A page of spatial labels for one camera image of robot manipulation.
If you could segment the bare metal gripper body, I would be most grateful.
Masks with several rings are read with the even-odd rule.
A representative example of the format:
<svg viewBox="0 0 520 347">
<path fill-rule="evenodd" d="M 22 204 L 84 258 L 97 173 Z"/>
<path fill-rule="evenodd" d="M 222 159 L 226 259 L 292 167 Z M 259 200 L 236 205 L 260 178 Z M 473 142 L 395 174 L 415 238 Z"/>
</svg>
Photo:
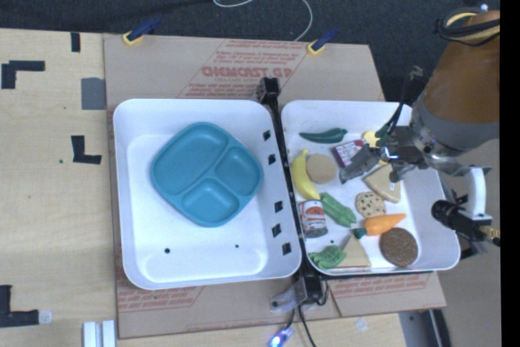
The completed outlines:
<svg viewBox="0 0 520 347">
<path fill-rule="evenodd" d="M 417 169 L 432 168 L 448 175 L 456 175 L 462 165 L 459 152 L 438 143 L 425 128 L 415 131 L 410 126 L 396 126 L 379 139 L 380 158 L 389 164 L 403 161 Z"/>
</svg>

